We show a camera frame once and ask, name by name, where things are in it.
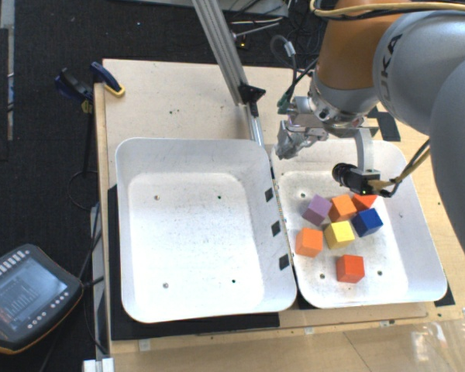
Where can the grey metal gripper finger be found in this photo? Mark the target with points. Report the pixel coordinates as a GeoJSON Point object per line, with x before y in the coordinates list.
{"type": "Point", "coordinates": [304, 138]}
{"type": "Point", "coordinates": [285, 143]}

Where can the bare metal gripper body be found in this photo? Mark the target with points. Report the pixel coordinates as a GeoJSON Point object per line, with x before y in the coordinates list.
{"type": "Point", "coordinates": [314, 120]}

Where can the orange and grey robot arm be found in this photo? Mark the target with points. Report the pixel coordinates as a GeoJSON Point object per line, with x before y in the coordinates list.
{"type": "Point", "coordinates": [410, 60]}

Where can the purple cube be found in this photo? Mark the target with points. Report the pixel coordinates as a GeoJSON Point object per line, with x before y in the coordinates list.
{"type": "Point", "coordinates": [317, 209]}

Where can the orange cube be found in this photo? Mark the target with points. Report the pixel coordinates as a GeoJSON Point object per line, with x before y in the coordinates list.
{"type": "Point", "coordinates": [309, 242]}
{"type": "Point", "coordinates": [342, 207]}

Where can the red cube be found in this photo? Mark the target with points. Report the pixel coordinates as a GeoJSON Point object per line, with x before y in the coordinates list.
{"type": "Point", "coordinates": [365, 201]}
{"type": "Point", "coordinates": [350, 268]}

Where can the yellow cube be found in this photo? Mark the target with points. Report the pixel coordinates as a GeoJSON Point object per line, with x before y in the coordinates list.
{"type": "Point", "coordinates": [339, 235]}

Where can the blue cube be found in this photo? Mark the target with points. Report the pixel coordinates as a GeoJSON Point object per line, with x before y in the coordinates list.
{"type": "Point", "coordinates": [367, 222]}

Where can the pale wood board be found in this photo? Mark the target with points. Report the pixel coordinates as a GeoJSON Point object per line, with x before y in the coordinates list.
{"type": "Point", "coordinates": [170, 99]}

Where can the white plastic tray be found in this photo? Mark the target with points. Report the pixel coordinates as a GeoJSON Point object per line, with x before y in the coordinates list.
{"type": "Point", "coordinates": [193, 231]}
{"type": "Point", "coordinates": [372, 289]}

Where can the black cylinder on white bracket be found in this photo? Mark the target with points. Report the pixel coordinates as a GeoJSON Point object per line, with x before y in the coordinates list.
{"type": "Point", "coordinates": [364, 178]}

